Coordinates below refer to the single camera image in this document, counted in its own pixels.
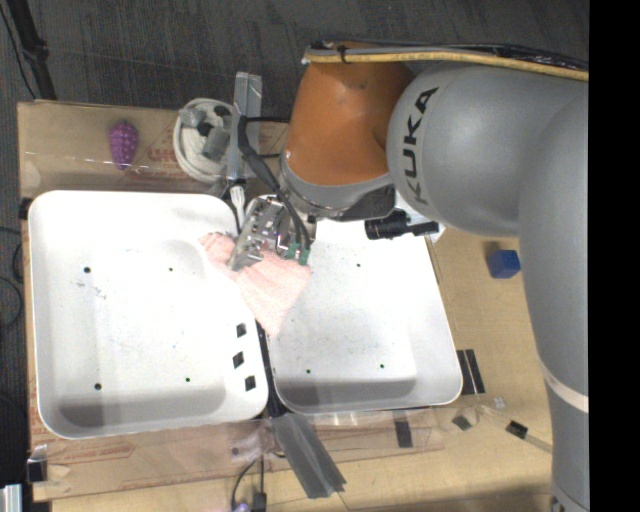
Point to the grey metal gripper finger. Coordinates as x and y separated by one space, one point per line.
262 240
245 240

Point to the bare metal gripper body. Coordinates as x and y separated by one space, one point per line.
282 220

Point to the pink cloth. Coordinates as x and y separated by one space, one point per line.
272 292

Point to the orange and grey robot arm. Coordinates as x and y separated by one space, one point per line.
480 150

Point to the white plastic tray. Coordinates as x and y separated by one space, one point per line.
360 330
135 320

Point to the purple grapes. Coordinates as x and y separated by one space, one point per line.
123 142

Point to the blue cube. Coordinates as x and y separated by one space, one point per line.
504 263

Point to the brown cardboard board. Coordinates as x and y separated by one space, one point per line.
495 325

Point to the black cylinder on white bracket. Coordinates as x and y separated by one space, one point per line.
387 227

